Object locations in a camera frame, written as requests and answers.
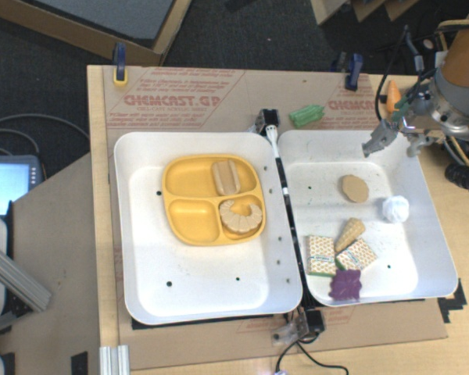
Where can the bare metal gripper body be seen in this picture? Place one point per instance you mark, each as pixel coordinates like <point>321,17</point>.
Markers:
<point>449,125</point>

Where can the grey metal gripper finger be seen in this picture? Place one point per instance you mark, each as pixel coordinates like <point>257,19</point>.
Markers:
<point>414,145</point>
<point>380,137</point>

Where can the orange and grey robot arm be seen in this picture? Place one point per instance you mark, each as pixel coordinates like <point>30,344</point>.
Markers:
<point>459,57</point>

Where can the orange toy carrot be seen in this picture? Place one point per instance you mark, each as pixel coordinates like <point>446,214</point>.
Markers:
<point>393,94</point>

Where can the tan oval biscuit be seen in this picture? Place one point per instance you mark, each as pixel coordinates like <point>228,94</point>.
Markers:
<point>355,189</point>

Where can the white crumpled ball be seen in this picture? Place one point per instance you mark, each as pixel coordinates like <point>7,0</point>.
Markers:
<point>396,208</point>

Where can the green toy vegetable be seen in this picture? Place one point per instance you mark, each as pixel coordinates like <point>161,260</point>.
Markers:
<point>305,115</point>

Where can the tan toy ice cream cone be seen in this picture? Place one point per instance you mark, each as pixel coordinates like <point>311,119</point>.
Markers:
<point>349,234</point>

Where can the thin black and white rod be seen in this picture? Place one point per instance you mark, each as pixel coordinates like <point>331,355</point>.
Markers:
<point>285,186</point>

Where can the white plastic tray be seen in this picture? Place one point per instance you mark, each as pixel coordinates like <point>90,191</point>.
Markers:
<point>203,279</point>
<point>406,256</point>

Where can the purple toy grapes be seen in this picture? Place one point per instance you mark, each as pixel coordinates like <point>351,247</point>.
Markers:
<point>346,284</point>

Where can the tan toy bread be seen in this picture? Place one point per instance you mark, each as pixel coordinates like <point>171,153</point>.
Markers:
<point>226,178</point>

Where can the tan toy croissant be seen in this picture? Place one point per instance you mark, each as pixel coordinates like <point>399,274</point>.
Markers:
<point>236,221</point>

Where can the brown cardboard board, red print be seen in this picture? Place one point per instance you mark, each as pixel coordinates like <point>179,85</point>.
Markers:
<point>180,104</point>

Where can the yellow divided plate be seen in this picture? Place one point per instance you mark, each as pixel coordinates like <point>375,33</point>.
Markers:
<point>189,219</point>

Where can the cardboard box with grey foam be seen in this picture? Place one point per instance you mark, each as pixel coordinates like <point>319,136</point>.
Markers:
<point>86,2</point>

